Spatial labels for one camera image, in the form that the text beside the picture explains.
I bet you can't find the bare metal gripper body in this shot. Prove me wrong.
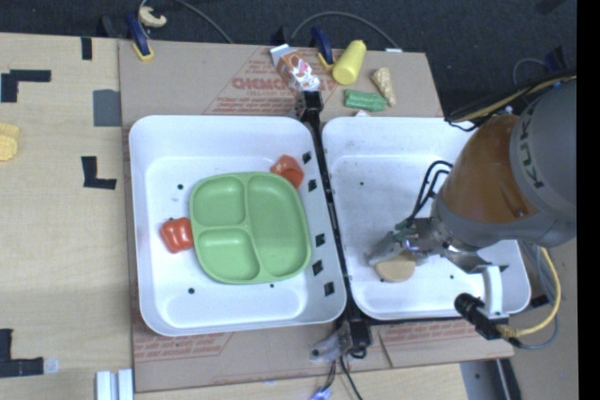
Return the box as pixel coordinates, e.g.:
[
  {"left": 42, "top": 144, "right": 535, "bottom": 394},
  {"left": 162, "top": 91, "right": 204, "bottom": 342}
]
[{"left": 401, "top": 217, "right": 470, "bottom": 259}]

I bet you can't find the tan round biscuit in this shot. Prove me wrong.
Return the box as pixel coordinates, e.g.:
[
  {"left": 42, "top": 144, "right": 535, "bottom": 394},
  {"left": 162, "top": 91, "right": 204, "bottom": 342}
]
[{"left": 373, "top": 249, "right": 417, "bottom": 284}]

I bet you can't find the white plastic tray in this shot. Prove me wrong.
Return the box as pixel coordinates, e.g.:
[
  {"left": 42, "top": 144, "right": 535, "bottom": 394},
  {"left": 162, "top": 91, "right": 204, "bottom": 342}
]
[
  {"left": 127, "top": 114, "right": 348, "bottom": 337},
  {"left": 321, "top": 115, "right": 533, "bottom": 321}
]

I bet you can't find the thin black rod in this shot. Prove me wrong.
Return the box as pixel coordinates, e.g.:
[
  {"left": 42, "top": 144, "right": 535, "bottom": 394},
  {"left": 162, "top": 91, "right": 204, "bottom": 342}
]
[{"left": 303, "top": 106, "right": 360, "bottom": 325}]

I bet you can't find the red-orange toy chunk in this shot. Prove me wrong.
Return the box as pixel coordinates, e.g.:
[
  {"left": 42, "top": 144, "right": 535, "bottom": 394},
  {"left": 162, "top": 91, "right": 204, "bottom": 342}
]
[{"left": 269, "top": 155, "right": 306, "bottom": 190}]

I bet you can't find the green divided plate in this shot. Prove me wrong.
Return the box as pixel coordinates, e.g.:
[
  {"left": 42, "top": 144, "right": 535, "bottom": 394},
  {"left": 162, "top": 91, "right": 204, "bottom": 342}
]
[{"left": 188, "top": 171, "right": 313, "bottom": 286}]

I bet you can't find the green beans bundle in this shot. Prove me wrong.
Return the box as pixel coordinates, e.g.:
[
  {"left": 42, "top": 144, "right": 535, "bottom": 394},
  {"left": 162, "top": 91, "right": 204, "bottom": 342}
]
[{"left": 343, "top": 88, "right": 389, "bottom": 113}]

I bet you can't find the tan pizza slice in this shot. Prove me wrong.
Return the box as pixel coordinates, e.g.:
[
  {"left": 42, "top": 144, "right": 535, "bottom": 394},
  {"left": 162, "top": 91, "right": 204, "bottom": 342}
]
[{"left": 369, "top": 67, "right": 398, "bottom": 108}]

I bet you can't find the yellow bottle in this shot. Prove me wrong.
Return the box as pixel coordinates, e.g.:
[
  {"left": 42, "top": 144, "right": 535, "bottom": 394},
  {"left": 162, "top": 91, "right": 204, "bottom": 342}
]
[{"left": 331, "top": 39, "right": 368, "bottom": 86}]

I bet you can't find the orange and white carton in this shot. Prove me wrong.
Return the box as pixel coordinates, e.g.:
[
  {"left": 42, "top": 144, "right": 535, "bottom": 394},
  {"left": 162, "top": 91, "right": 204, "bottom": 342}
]
[{"left": 269, "top": 43, "right": 322, "bottom": 93}]

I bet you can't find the orange bell pepper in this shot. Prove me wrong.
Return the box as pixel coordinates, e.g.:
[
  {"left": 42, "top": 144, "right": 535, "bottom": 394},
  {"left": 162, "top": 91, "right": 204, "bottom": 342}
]
[{"left": 158, "top": 216, "right": 195, "bottom": 255}]

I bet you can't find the brown cardboard board, red print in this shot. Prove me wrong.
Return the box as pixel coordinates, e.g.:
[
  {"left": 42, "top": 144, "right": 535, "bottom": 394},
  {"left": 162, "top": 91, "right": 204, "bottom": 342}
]
[{"left": 117, "top": 39, "right": 517, "bottom": 393}]

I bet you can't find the beige curved pastry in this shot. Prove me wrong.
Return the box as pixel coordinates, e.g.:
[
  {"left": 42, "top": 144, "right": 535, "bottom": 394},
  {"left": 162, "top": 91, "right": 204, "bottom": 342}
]
[{"left": 138, "top": 6, "right": 168, "bottom": 29}]

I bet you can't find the yellow corn cob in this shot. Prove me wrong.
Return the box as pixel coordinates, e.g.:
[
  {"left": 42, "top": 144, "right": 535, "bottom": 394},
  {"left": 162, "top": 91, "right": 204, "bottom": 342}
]
[{"left": 0, "top": 122, "right": 22, "bottom": 162}]

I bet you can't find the black cylinder on white bracket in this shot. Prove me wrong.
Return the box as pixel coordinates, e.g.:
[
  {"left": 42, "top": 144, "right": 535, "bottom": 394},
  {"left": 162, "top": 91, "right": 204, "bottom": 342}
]
[{"left": 453, "top": 263, "right": 512, "bottom": 341}]

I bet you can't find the black block with thin wires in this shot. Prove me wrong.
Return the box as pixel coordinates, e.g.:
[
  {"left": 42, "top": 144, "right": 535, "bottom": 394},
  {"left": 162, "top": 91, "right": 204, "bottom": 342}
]
[
  {"left": 297, "top": 90, "right": 325, "bottom": 124},
  {"left": 343, "top": 319, "right": 374, "bottom": 353}
]

